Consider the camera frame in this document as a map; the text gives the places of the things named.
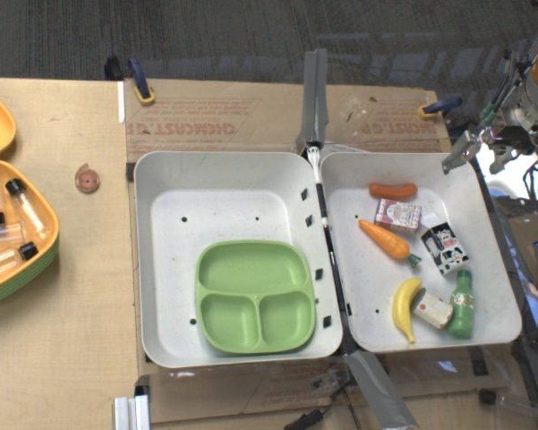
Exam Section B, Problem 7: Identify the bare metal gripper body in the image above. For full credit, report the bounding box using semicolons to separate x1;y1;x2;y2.
482;103;538;156

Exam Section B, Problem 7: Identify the orange sausage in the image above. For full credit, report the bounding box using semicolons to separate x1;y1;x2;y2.
368;182;419;202

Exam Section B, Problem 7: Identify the pink carton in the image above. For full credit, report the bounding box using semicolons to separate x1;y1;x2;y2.
373;197;423;235

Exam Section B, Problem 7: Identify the black and white cow carton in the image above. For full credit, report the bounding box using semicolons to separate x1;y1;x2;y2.
419;212;471;278

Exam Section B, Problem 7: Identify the orange carrot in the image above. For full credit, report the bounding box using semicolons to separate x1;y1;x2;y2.
357;218;423;269

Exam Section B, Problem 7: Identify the white plastic tray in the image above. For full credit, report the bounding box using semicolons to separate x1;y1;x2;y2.
318;151;524;355
132;150;345;370

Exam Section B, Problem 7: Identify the thin black and white rod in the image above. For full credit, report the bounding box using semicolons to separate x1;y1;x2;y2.
307;146;353;336

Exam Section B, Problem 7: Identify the green bottle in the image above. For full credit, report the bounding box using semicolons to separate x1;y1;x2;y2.
446;269;476;340

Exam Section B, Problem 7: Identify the white and orange can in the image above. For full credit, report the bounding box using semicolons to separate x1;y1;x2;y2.
411;288;456;331

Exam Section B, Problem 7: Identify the yellow banana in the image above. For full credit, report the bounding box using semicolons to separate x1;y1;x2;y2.
391;277;424;345

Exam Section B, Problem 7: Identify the brown cardboard board red print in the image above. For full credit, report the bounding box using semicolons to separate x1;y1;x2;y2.
124;77;508;425

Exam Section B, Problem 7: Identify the green divided plate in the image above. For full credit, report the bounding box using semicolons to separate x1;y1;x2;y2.
194;239;318;356

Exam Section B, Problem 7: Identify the small pink tape roll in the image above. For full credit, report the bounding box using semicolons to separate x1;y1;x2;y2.
74;162;101;194

